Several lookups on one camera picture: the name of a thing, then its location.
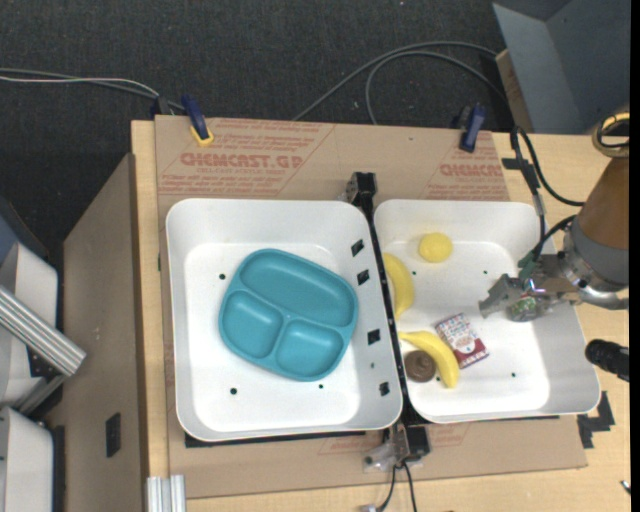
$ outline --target wooden table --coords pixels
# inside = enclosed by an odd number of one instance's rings
[[[120,202],[122,207],[119,209],[124,210],[118,214],[121,220],[126,219],[127,215],[131,217],[131,236],[125,236],[120,247],[126,254],[126,244],[131,244],[133,264],[118,275],[123,283],[127,280],[132,282],[135,290],[135,293],[131,294],[135,302],[135,318],[125,318],[125,313],[122,313],[120,323],[125,327],[128,326],[130,330],[135,329],[137,343],[133,346],[129,343],[120,348],[122,353],[126,352],[129,355],[123,358],[119,365],[112,366],[112,374],[107,377],[110,380],[109,385],[92,384],[94,381],[91,379],[91,372],[97,370],[92,369],[93,365],[88,364],[85,375],[74,378],[78,382],[70,382],[71,389],[68,396],[65,396],[63,403],[54,410],[50,418],[52,422],[68,425],[67,504],[71,512],[89,509],[115,510],[114,503],[118,503],[118,500],[121,500],[117,505],[119,510],[139,509],[142,503],[141,489],[144,479],[149,475],[167,477],[170,474],[162,347],[161,284],[157,271],[159,235],[154,123],[135,121],[131,128],[132,154],[135,158],[135,166],[130,166],[132,169],[135,168],[135,171],[130,173],[131,210],[128,209],[126,197],[123,199],[122,194],[118,194],[119,189],[116,185],[108,184],[97,198],[96,204],[92,205],[85,214],[87,218],[83,218],[65,244],[65,250],[68,249],[70,254],[73,254],[78,247],[84,247],[85,252],[89,251],[96,257],[92,265],[99,269],[100,258],[104,255],[96,255],[95,250],[87,249],[88,237],[93,237],[92,240],[97,245],[108,242],[100,239],[102,235],[99,230],[108,229],[108,220],[100,219],[98,209],[106,208],[109,202],[112,207]],[[507,134],[496,133],[493,138],[500,157],[513,156]],[[594,152],[590,137],[534,135],[532,140],[545,176],[552,186],[566,197],[586,199],[607,163],[605,157],[600,157]],[[530,194],[520,174],[515,171],[505,171],[505,174],[511,199],[530,203]],[[549,225],[575,213],[575,208],[555,201],[546,192],[543,192],[543,195],[546,199]],[[556,239],[556,245],[561,245],[559,238]],[[66,305],[77,304],[78,308],[81,307],[83,297],[80,290],[87,293],[87,285],[82,284],[82,272],[75,271],[75,267],[70,265],[78,266],[80,260],[80,257],[71,257],[71,261],[65,265],[65,273],[68,276],[67,286],[70,290],[70,298]],[[131,265],[130,262],[121,263],[123,268],[127,265]],[[90,279],[90,276],[85,273],[84,278]],[[105,286],[99,293],[108,296],[115,296],[118,293],[114,290],[109,291],[108,283],[102,284]],[[104,316],[108,311],[98,307],[96,315],[98,314]],[[628,346],[629,316],[627,312],[611,312],[590,305],[581,305],[578,308],[578,314],[587,340],[602,338]],[[84,347],[87,347],[87,343],[83,342],[83,338],[96,335],[95,330],[92,330],[93,324],[84,317],[79,318],[77,310],[69,310],[65,313],[65,323],[69,328],[67,334]],[[96,353],[104,350],[98,343],[94,345],[89,343],[88,348],[90,354],[91,350],[95,350]],[[127,380],[132,373],[137,375],[137,384]],[[622,480],[630,481],[631,476],[629,385],[616,376],[600,370],[598,370],[598,376],[602,389],[608,393],[616,424],[610,432],[595,434],[596,447],[588,450],[587,453],[588,467],[579,470],[416,482],[419,510],[455,510],[456,512],[630,510],[630,496],[620,483]],[[119,404],[119,407],[124,411],[123,418],[131,417],[129,422],[123,420],[124,441],[121,460],[117,461],[117,457],[113,457],[94,462],[93,473],[88,472],[89,463],[83,462],[90,453],[81,448],[82,444],[88,443],[89,440],[84,440],[81,427],[74,427],[74,424],[78,423],[75,418],[79,408],[85,411],[88,408],[100,411],[99,401],[95,403],[96,400],[91,401],[86,396],[86,391],[83,394],[77,390],[85,386],[93,386],[96,388],[96,393],[103,392],[102,388],[107,387],[109,396],[114,392],[118,393],[118,389],[121,389],[122,393],[128,393],[129,398],[123,399],[124,402]],[[139,411],[139,415],[134,414],[134,411]],[[101,414],[104,418],[100,421],[109,417],[105,412]],[[134,449],[131,449],[131,446],[125,446],[125,441],[128,442],[129,439],[135,445],[138,439],[137,433],[139,433],[139,450],[135,449],[136,446]],[[122,468],[129,468],[129,473]],[[124,471],[124,475],[128,474],[128,477],[118,477],[114,474],[120,470]],[[355,511],[364,504],[379,505],[387,492],[388,484],[381,484],[198,499],[189,500],[188,510],[190,512]],[[408,487],[404,480],[397,485],[394,498],[387,510],[411,510]]]

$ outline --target yellow banana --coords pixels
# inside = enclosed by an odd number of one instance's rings
[[[460,376],[458,360],[453,350],[437,334],[428,331],[399,332],[398,336],[429,354],[436,362],[438,372],[448,388],[454,388]]]
[[[382,255],[387,277],[393,288],[393,316],[396,321],[413,304],[414,292],[411,274],[404,263],[393,254],[385,252]]]

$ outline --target yellow ball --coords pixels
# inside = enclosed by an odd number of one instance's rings
[[[444,233],[428,233],[420,240],[418,251],[425,260],[440,263],[451,256],[453,244]]]

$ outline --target dark background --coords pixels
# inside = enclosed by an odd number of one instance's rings
[[[209,117],[292,119],[371,59],[428,41],[505,48],[490,0],[0,2],[0,68],[132,79],[175,102],[188,93]],[[501,87],[491,58],[465,48],[429,50]],[[304,120],[370,123],[366,78]],[[433,58],[389,63],[371,97],[380,124],[445,128],[475,103],[487,107],[485,128],[512,124],[488,86]],[[86,84],[3,81],[0,98],[0,195],[58,254],[129,151],[130,122],[149,119],[152,101]]]

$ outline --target blue plate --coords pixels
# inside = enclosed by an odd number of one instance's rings
[[[279,375],[321,379],[344,356],[358,299],[339,275],[276,249],[250,254],[222,300],[218,328],[235,354]]]

